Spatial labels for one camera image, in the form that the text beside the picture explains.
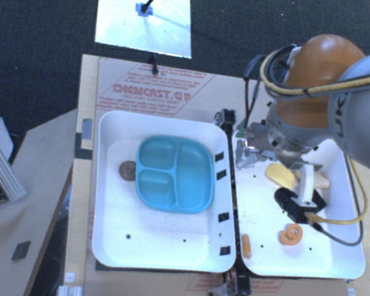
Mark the brown cardboard board red print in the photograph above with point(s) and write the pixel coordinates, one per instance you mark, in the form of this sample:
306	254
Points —
151	90

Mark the brown round biscuit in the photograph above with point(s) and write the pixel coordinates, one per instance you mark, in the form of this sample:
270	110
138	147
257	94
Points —
126	170

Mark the blue divided plate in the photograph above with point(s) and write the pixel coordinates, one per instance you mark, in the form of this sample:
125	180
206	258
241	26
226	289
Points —
181	177

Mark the orange pretzel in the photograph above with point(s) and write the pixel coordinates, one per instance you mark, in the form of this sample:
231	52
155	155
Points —
291	235

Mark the yellow oval crisp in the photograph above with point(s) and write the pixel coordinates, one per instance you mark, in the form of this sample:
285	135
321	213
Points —
279	175

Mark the thin black and white rod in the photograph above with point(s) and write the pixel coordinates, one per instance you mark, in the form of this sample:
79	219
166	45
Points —
236	199

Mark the white plastic tray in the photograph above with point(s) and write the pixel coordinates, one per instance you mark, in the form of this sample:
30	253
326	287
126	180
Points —
162	234
298	259

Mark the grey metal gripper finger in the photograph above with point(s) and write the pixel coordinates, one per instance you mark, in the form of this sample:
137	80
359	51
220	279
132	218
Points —
252	160
240	154

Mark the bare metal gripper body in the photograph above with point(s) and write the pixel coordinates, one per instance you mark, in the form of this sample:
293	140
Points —
265	143

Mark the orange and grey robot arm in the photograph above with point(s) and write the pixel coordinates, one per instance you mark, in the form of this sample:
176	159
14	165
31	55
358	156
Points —
359	107

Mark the black cylinder on white bracket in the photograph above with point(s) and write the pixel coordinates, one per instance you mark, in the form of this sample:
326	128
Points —
294	206

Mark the orange carrot piece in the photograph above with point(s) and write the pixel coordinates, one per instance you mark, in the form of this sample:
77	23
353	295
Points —
246	246

